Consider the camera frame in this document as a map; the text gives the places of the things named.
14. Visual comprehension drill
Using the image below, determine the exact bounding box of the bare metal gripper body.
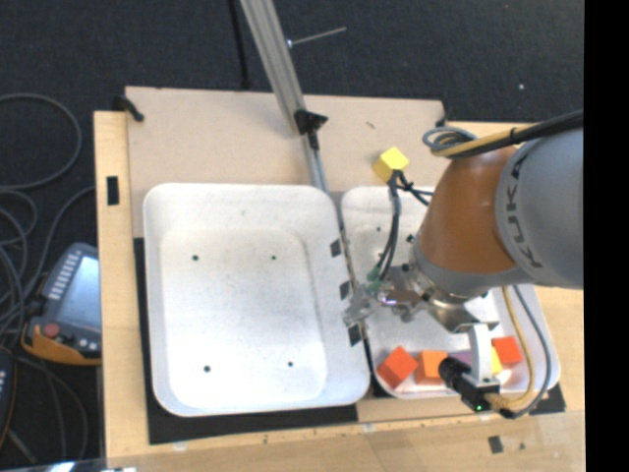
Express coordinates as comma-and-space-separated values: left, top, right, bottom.
376, 268, 488, 334

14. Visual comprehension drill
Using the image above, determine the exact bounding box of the orange cube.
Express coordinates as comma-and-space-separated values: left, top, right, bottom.
414, 349, 450, 386

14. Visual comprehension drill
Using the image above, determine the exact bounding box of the red-orange cube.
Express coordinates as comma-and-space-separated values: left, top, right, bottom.
375, 345, 420, 390

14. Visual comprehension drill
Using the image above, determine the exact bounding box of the white plastic tray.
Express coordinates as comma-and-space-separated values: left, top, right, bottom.
339, 185, 562, 401
142, 182, 372, 419

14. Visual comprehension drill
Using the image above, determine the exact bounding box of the red cube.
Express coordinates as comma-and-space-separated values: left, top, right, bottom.
490, 335, 525, 367

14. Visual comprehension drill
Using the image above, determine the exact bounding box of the pale brown flat board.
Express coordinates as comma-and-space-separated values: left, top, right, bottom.
124, 85, 447, 240

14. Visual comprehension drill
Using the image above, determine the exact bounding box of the black cylinder on white bracket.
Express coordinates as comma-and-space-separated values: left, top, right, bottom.
436, 322, 503, 413

